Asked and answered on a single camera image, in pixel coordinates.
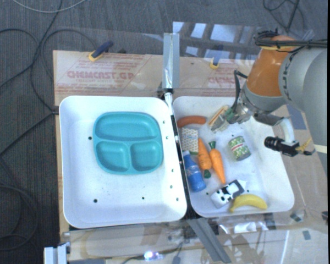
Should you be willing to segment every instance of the banana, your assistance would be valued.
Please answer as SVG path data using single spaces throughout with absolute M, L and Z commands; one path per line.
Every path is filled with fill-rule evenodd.
M 230 212 L 233 212 L 236 208 L 245 205 L 255 206 L 261 209 L 268 208 L 268 205 L 266 204 L 265 200 L 261 197 L 254 194 L 244 194 L 234 198 L 232 207 L 230 208 Z

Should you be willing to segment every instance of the box cutter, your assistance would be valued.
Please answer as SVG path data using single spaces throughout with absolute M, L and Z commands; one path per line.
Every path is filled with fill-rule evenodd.
M 233 180 L 231 183 L 214 192 L 210 196 L 210 199 L 217 208 L 221 208 L 230 200 L 241 195 L 245 191 L 245 187 L 246 181 Z

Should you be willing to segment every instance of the sausage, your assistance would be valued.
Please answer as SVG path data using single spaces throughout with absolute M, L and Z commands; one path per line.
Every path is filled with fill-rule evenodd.
M 181 117 L 177 121 L 177 127 L 182 128 L 183 126 L 186 126 L 188 124 L 205 124 L 206 123 L 206 117 L 203 117 L 201 115 L 189 115 L 187 117 Z

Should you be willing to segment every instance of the white cable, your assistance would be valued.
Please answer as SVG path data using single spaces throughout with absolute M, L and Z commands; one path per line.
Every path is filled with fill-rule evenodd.
M 79 1 L 78 3 L 76 4 L 73 4 L 71 5 L 70 7 L 67 7 L 67 8 L 63 8 L 63 9 L 60 9 L 60 10 L 54 10 L 54 11 L 42 11 L 42 10 L 38 10 L 38 9 L 34 9 L 34 8 L 31 8 L 31 7 L 28 7 L 20 2 L 18 2 L 17 0 L 12 0 L 13 2 L 15 2 L 16 4 L 28 9 L 28 10 L 31 10 L 31 11 L 35 11 L 35 12 L 39 12 L 39 13 L 46 13 L 46 14 L 53 14 L 53 13 L 58 13 L 58 12 L 62 12 L 62 11 L 66 11 L 66 10 L 69 10 L 69 9 L 72 9 L 73 7 L 83 3 L 84 1 L 87 1 L 87 0 L 81 0 Z

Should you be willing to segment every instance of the soda can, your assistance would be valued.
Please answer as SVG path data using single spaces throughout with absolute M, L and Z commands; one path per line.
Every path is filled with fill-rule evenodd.
M 228 142 L 228 145 L 237 161 L 244 160 L 251 155 L 251 152 L 242 136 L 233 138 L 230 142 Z

